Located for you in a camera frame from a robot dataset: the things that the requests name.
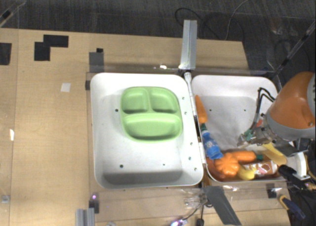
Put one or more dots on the blue plastic bottle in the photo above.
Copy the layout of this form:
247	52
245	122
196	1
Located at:
209	144

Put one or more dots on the green divided plate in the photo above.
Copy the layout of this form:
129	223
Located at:
150	118

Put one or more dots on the yellow banana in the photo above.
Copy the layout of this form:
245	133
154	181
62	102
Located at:
245	173

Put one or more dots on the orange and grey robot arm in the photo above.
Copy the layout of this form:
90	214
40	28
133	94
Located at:
293	106

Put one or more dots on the pale wood board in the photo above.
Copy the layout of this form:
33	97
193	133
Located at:
54	126

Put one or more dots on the orange carrot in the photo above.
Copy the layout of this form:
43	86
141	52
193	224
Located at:
245	156
201	110

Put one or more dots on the black cylinder on white bracket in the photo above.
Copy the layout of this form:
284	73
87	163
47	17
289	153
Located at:
297	164

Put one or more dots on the orange pumpkin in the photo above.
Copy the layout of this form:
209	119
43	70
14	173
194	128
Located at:
226	164

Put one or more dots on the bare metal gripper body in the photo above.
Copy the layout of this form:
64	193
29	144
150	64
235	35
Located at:
260	136

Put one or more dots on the white plastic tray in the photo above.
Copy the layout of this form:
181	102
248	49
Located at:
227	106
138	160

